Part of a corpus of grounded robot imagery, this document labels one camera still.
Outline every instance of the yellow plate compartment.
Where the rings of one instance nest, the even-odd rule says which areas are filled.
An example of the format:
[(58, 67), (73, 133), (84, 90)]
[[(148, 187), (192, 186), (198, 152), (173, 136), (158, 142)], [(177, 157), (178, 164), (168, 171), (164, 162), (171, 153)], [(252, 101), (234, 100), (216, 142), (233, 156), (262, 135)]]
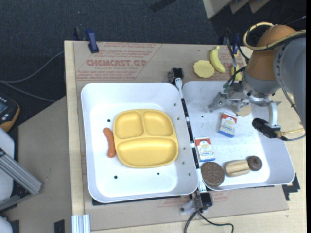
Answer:
[(136, 109), (119, 113), (114, 120), (113, 135), (118, 158), (129, 167), (164, 166), (178, 156), (173, 123), (160, 110)]

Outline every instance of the round brown cookie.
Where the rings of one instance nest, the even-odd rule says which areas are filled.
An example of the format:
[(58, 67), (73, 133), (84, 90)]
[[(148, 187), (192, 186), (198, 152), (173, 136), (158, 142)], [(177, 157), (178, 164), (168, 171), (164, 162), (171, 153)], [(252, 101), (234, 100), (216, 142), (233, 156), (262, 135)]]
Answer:
[(216, 162), (205, 162), (201, 166), (201, 173), (207, 186), (219, 186), (225, 179), (224, 169)]
[(262, 168), (262, 161), (257, 156), (249, 156), (247, 158), (247, 163), (249, 169), (251, 169), (252, 171), (259, 171)]
[(251, 111), (252, 111), (252, 107), (250, 105), (246, 105), (240, 111), (235, 110), (235, 114), (241, 117), (245, 117), (251, 114)]

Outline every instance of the white plastic tray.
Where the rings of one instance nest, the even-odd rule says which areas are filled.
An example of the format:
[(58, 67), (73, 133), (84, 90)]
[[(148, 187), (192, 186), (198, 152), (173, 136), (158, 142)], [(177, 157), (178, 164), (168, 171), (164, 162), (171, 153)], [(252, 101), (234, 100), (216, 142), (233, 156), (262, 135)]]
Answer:
[(210, 187), (212, 190), (229, 190), (258, 186), (287, 184), (294, 179), (294, 168), (282, 140), (269, 139), (252, 126), (254, 118), (268, 120), (266, 107), (252, 105), (251, 114), (239, 116), (233, 138), (218, 133), (220, 117), (223, 112), (235, 115), (230, 107), (223, 107), (209, 111), (208, 106), (218, 92), (223, 91), (223, 81), (191, 81), (184, 85), (183, 93), (193, 137), (210, 137), (215, 154), (215, 162), (223, 168), (226, 162), (243, 160), (256, 155), (263, 163), (259, 171), (251, 171), (247, 175), (238, 177), (225, 176), (224, 182)]
[[(176, 87), (168, 83), (90, 83), (81, 92), (88, 189), (102, 203), (190, 194), (198, 186), (188, 128)], [(131, 109), (165, 112), (175, 127), (179, 154), (166, 166), (130, 168), (108, 158), (103, 128)]]

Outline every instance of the toy banana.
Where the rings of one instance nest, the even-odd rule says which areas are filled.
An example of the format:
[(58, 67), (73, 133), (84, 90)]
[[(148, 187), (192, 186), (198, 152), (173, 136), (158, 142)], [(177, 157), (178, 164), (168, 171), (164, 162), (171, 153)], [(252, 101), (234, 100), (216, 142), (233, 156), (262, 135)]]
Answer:
[(209, 58), (210, 58), (210, 62), (212, 63), (213, 67), (221, 73), (225, 72), (225, 67), (224, 65), (220, 62), (219, 58), (218, 58), (218, 49), (219, 46), (217, 46), (215, 49), (213, 49), (210, 54), (209, 54)]
[[(234, 74), (234, 67), (231, 68), (231, 75), (233, 75), (233, 74)], [(242, 80), (241, 72), (236, 73), (236, 75), (235, 75), (235, 80), (236, 80), (236, 81)]]

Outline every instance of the small milk carton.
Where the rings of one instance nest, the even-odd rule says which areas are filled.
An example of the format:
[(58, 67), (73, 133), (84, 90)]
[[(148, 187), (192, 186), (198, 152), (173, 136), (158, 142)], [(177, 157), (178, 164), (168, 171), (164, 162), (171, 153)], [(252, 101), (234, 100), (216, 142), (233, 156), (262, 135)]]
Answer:
[(221, 116), (221, 122), (218, 133), (228, 137), (233, 137), (235, 133), (236, 123), (237, 123), (236, 116), (224, 112)]
[(215, 160), (212, 144), (209, 137), (196, 137), (194, 139), (199, 162)]

